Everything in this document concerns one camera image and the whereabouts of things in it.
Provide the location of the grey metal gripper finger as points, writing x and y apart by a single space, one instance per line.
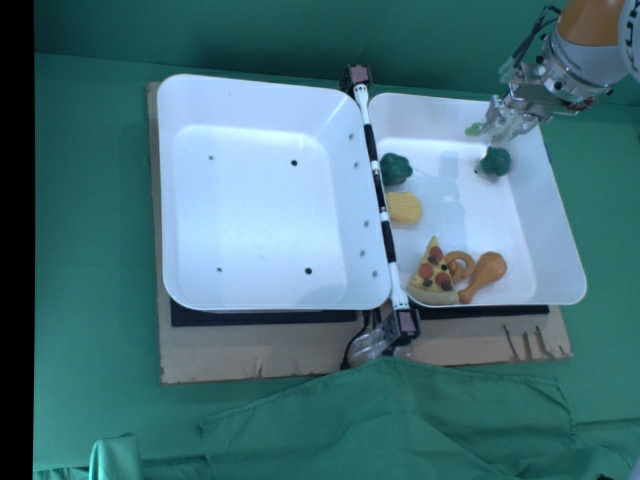
520 125
495 115

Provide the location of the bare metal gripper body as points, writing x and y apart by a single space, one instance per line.
542 93

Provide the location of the light green grapes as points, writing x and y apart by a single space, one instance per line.
472 129

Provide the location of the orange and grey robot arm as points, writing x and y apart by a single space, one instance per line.
595 3

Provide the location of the green broccoli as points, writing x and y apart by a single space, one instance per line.
395 168
496 161

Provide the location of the white plastic tray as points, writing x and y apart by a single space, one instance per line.
475 228
250 208

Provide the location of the yellow ridged biscuit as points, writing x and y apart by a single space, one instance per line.
404 209

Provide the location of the brown pretzel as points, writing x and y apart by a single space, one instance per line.
467 263

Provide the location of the orange chicken drumstick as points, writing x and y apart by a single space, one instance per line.
487 270

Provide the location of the black and white thin rod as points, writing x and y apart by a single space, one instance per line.
389 243

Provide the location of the yellow pizza slice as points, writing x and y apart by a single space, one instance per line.
432 275

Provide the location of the green cloth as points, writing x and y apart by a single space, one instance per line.
400 418

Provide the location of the brown cardboard board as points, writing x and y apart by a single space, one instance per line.
210 348

